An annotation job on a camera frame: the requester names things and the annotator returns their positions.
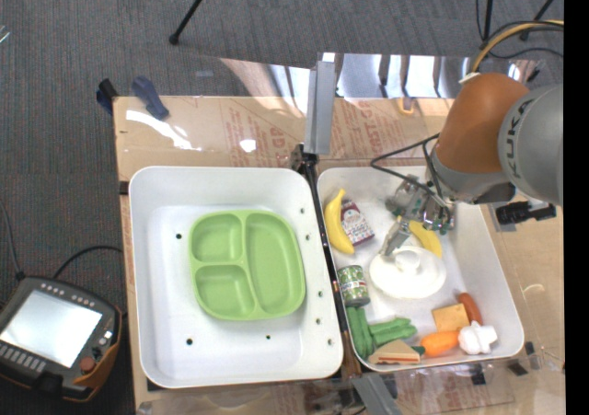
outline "lid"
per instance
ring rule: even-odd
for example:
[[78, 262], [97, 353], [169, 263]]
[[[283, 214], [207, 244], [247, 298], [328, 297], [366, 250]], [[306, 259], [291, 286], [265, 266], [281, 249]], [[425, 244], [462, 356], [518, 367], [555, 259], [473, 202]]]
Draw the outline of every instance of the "lid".
[[370, 279], [392, 297], [420, 299], [437, 292], [445, 282], [442, 259], [431, 251], [404, 246], [390, 256], [378, 254], [370, 263]]

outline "toy sausage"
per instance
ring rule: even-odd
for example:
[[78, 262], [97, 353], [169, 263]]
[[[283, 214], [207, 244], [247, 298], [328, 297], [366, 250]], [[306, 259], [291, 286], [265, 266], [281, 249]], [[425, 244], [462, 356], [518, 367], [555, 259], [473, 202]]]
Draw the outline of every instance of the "toy sausage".
[[469, 293], [460, 293], [458, 295], [458, 302], [462, 304], [467, 311], [468, 321], [470, 323], [477, 322], [482, 325], [482, 316], [480, 315], [479, 307]]

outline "yellow banana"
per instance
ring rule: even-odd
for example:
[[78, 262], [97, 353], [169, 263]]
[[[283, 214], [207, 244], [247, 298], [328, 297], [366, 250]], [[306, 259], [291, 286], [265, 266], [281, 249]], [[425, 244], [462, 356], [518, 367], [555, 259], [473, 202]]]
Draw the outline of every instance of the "yellow banana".
[[341, 198], [345, 193], [344, 189], [340, 189], [338, 195], [325, 206], [323, 216], [325, 217], [325, 228], [327, 229], [330, 244], [342, 253], [351, 255], [353, 253], [353, 244], [341, 225]]
[[419, 238], [425, 249], [429, 249], [438, 258], [442, 257], [442, 244], [440, 243], [440, 238], [433, 230], [424, 228], [423, 224], [416, 220], [409, 220], [409, 230]]

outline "metal bracket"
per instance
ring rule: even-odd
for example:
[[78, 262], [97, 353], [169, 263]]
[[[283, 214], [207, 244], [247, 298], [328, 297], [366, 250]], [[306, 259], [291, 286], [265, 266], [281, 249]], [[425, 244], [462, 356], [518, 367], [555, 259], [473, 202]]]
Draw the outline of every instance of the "metal bracket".
[[135, 415], [152, 415], [154, 413], [151, 402], [143, 402]]
[[317, 62], [309, 75], [304, 149], [309, 154], [328, 154], [336, 76], [333, 62]]
[[397, 402], [385, 386], [383, 378], [375, 373], [352, 380], [370, 415], [402, 415]]

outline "cheese block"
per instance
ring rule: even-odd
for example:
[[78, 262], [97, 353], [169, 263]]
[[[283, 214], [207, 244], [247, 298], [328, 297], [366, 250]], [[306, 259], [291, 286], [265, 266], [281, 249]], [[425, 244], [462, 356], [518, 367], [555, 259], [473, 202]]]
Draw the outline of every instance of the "cheese block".
[[432, 310], [432, 316], [438, 331], [460, 330], [470, 325], [464, 304], [436, 308]]

